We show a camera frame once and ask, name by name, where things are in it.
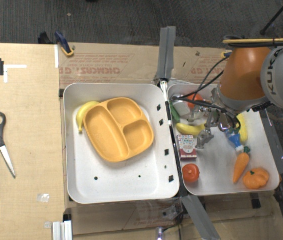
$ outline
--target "red tomato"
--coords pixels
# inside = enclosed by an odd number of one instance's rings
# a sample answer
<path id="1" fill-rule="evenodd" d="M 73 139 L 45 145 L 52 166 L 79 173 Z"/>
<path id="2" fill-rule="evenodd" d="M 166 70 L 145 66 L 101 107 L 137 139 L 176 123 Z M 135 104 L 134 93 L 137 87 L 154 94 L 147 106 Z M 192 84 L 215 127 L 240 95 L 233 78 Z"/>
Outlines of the red tomato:
<path id="1" fill-rule="evenodd" d="M 185 182 L 188 183 L 196 182 L 200 177 L 200 169 L 194 163 L 186 164 L 182 168 L 182 177 Z"/>
<path id="2" fill-rule="evenodd" d="M 194 95 L 195 95 L 195 94 L 190 95 L 190 96 L 187 97 L 187 98 L 192 101 Z M 204 100 L 203 97 L 202 97 L 199 93 L 197 93 L 197 95 L 196 95 L 196 97 L 195 97 L 195 101 L 203 101 L 203 100 Z M 188 102 L 188 107 L 192 110 L 192 109 L 195 107 L 195 104 L 192 104 L 192 103 Z"/>

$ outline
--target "orange carrot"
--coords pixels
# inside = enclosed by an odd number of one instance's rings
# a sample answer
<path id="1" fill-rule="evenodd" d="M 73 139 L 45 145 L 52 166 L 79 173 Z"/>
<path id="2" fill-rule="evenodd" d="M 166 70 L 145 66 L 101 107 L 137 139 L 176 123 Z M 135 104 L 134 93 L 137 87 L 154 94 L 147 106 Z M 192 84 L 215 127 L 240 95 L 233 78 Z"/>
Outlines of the orange carrot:
<path id="1" fill-rule="evenodd" d="M 240 153 L 238 155 L 233 171 L 233 178 L 232 178 L 233 183 L 238 182 L 238 180 L 244 173 L 248 163 L 250 162 L 250 156 L 248 155 L 250 151 L 251 150 L 249 149 L 249 147 L 245 146 L 243 153 Z"/>

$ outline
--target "yellow corn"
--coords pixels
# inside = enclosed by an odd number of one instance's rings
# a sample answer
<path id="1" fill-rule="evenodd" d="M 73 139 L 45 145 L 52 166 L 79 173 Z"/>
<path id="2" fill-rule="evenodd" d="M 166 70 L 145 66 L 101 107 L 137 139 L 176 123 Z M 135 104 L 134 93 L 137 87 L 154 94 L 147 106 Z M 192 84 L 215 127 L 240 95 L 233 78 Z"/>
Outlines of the yellow corn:
<path id="1" fill-rule="evenodd" d="M 247 127 L 246 127 L 246 124 L 245 124 L 245 119 L 244 119 L 244 116 L 243 114 L 239 114 L 237 116 L 237 119 L 240 121 L 240 130 L 239 130 L 239 134 L 240 134 L 240 142 L 241 144 L 245 144 L 248 140 L 248 133 L 247 133 Z"/>

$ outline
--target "pumpkin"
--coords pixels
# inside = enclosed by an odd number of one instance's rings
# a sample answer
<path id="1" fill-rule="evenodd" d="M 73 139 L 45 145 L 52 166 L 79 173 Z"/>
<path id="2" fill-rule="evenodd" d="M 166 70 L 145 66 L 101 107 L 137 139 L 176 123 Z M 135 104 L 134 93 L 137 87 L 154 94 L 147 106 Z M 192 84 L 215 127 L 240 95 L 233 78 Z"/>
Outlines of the pumpkin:
<path id="1" fill-rule="evenodd" d="M 267 170 L 263 168 L 251 169 L 242 178 L 246 188 L 253 190 L 257 190 L 261 187 L 264 187 L 269 179 L 270 179 L 270 174 L 268 173 Z"/>

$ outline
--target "gray carpet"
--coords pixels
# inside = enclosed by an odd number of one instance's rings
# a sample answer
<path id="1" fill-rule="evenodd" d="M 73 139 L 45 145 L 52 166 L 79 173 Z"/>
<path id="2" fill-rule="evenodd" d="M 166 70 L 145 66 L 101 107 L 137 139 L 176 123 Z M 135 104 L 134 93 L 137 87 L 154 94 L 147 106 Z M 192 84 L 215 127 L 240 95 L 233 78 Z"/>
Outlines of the gray carpet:
<path id="1" fill-rule="evenodd" d="M 176 46 L 223 48 L 225 35 L 259 38 L 283 0 L 0 0 L 0 43 L 36 44 L 46 31 L 68 42 L 159 45 L 177 27 Z M 283 13 L 267 37 L 283 37 Z"/>

